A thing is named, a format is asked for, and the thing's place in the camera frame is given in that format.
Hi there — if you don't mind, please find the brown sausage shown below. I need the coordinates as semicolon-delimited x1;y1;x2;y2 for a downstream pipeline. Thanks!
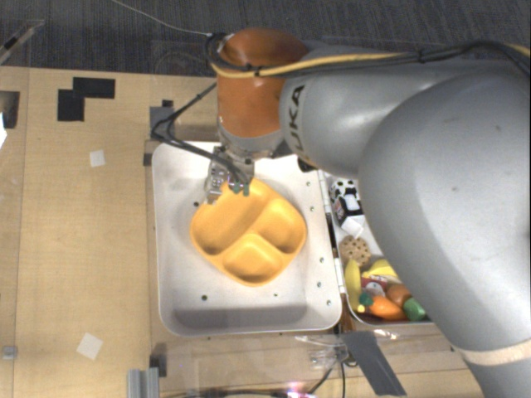
386;283;412;308

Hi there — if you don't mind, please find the tan round biscuit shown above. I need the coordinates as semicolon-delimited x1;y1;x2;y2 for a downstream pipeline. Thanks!
339;235;372;267

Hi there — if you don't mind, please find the black and white milk carton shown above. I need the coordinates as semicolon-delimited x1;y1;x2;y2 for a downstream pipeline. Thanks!
329;177;367;238

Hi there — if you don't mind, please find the yellow divided plate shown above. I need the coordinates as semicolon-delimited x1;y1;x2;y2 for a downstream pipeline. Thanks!
189;177;309;288

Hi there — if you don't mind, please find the white plastic tray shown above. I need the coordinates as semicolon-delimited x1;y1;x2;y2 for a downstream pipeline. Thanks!
150;140;343;338
318;167;436;327

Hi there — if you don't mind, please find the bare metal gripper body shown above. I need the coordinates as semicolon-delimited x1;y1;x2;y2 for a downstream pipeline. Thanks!
204;146;255;194

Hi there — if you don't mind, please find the green toy vegetable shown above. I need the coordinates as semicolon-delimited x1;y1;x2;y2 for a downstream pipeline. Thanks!
402;297;428;323

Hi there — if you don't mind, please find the yellow rounded toy food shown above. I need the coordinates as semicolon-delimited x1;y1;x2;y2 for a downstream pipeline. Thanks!
366;258;402;284

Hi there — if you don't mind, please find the red and white packet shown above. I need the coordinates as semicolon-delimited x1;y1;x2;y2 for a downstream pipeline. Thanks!
359;275;390;299

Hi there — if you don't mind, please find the orange carrot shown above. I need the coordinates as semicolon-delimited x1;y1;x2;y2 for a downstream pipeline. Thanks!
357;292;408;323

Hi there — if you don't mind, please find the yellow banana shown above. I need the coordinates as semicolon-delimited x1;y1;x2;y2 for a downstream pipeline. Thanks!
343;258;363;307

